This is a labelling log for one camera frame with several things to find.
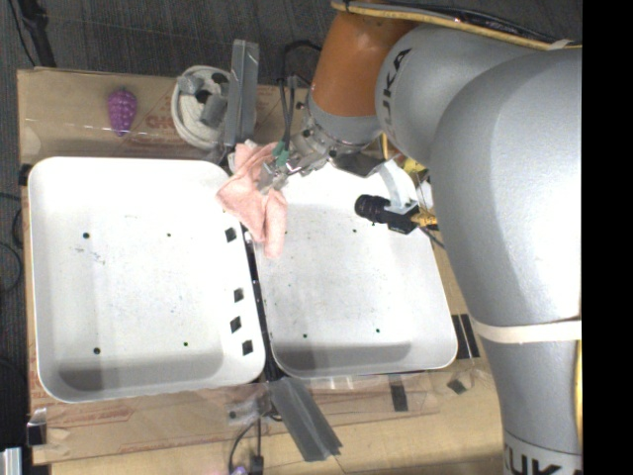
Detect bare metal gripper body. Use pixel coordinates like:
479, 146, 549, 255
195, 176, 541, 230
274, 125, 343, 177

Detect black cylinder on white bracket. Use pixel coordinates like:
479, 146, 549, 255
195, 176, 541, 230
354, 158, 422, 236

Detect purple grapes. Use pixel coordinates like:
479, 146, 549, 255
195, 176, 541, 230
107, 86, 138, 138

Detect pink cloth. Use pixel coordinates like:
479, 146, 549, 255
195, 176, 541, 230
216, 141, 289, 260

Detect white round roll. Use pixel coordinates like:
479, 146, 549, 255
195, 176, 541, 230
170, 64, 234, 150

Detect white plastic tray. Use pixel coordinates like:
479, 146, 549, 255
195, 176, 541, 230
242, 164, 459, 380
27, 155, 267, 405

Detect brown cardboard board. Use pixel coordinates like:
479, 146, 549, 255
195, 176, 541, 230
16, 66, 506, 467

